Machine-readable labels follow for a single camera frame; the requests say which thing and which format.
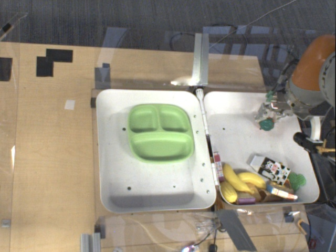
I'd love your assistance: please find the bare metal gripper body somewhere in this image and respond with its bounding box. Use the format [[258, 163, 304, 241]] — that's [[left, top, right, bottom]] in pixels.
[[269, 95, 297, 118]]

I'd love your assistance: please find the white plastic tray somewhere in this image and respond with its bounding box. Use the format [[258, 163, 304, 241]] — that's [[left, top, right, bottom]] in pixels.
[[203, 91, 321, 206], [95, 89, 217, 214]]

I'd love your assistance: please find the cow print milk carton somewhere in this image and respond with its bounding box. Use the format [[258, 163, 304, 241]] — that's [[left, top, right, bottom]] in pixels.
[[249, 154, 292, 186]]

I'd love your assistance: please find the thin black and white rod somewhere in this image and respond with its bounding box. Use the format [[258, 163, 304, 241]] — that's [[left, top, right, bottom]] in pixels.
[[195, 88, 220, 186]]

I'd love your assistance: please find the yellow banana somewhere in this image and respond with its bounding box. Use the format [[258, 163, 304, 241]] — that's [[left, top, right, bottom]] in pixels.
[[223, 163, 255, 195], [237, 172, 267, 190]]

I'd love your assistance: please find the pink and white carton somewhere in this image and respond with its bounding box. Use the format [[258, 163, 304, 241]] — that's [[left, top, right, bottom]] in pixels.
[[212, 151, 226, 183]]

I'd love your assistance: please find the light green broccoli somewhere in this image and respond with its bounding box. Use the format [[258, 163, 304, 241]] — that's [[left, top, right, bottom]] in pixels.
[[288, 172, 307, 193]]

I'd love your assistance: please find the brown bread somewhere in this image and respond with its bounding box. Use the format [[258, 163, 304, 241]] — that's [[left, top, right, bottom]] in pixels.
[[250, 186, 282, 203]]

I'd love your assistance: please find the yellow corn cob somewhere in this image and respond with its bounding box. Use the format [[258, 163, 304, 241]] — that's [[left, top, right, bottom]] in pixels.
[[219, 181, 238, 204]]

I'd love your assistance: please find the purple packet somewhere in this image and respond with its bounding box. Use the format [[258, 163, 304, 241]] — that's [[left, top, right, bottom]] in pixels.
[[235, 197, 257, 205]]

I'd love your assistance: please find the green divided plate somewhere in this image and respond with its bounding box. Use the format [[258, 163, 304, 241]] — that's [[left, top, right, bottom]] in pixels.
[[127, 103, 195, 164]]

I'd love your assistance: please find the black cylinder on white bracket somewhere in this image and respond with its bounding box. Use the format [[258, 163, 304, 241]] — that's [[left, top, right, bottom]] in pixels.
[[293, 115, 324, 153]]

